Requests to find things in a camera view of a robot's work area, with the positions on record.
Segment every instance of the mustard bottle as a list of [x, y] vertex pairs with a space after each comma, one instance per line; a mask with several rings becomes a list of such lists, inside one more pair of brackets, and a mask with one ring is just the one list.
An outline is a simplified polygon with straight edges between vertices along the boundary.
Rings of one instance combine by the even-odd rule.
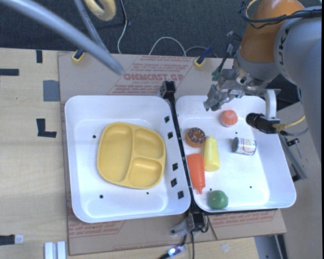
[[209, 172], [216, 171], [220, 168], [217, 141], [211, 135], [205, 140], [204, 168]]

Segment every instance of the white can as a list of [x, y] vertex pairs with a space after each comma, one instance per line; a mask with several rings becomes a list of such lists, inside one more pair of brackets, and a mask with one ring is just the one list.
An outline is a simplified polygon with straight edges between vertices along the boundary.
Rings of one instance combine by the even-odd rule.
[[232, 151], [234, 153], [253, 155], [257, 148], [255, 140], [235, 137], [232, 142]]

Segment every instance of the wooden table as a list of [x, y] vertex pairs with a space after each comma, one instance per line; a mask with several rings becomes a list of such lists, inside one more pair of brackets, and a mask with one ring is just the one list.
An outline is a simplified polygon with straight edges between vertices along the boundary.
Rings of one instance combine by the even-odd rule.
[[[24, 242], [0, 246], [0, 258], [43, 258], [45, 242], [68, 241], [60, 102], [43, 100], [43, 81], [58, 81], [57, 51], [1, 49], [0, 69], [0, 235], [22, 234]], [[38, 137], [45, 119], [55, 138]], [[158, 258], [166, 247], [68, 256], [70, 258]], [[254, 238], [195, 244], [196, 258], [258, 259]], [[192, 246], [178, 258], [192, 258]]]

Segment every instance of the donut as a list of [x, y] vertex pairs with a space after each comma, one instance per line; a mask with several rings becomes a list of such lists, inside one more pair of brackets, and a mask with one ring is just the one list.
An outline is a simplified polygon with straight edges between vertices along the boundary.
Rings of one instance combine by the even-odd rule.
[[186, 132], [186, 143], [191, 147], [201, 147], [204, 145], [206, 136], [204, 131], [198, 127], [192, 127]]

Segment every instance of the cardboard box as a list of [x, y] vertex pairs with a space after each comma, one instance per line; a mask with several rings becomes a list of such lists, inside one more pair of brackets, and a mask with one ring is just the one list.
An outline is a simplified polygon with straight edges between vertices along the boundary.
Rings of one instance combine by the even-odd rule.
[[[179, 244], [182, 237], [171, 237], [170, 226], [180, 223], [184, 214], [95, 224], [84, 223], [75, 216], [71, 206], [64, 107], [68, 99], [77, 95], [156, 95], [162, 82], [170, 80], [177, 87], [176, 99], [190, 94], [205, 95], [214, 83], [211, 73], [221, 59], [207, 58], [198, 68], [190, 57], [114, 54], [126, 70], [123, 76], [118, 76], [88, 54], [78, 64], [71, 56], [71, 52], [58, 56], [70, 255]], [[224, 68], [231, 66], [232, 61], [228, 60]], [[279, 209], [211, 215], [209, 221], [207, 233], [195, 234], [196, 242], [286, 232]]]

